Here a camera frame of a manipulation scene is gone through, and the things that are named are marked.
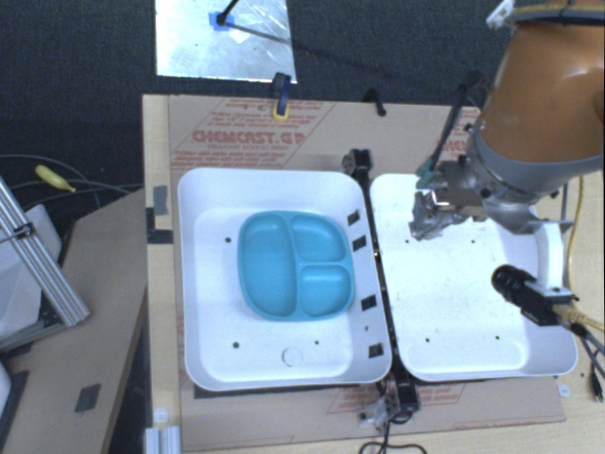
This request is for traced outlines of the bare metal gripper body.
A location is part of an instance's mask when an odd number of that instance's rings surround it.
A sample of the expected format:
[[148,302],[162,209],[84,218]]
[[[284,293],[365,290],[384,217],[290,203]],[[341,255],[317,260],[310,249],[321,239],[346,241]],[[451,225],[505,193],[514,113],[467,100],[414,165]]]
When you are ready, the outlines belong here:
[[442,163],[427,194],[433,207],[456,207],[459,224],[489,218],[513,234],[531,234],[538,226],[538,196],[505,183],[477,159]]

